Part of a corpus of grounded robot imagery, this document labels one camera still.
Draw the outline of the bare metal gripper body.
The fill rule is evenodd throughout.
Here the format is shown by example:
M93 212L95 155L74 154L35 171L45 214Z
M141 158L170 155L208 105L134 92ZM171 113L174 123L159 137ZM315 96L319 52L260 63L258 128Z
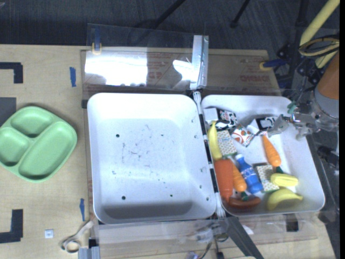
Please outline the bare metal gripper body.
M291 114L290 122L299 130L300 134L312 134L320 130L336 132L339 120L323 111L315 101L306 103L291 102L288 105Z

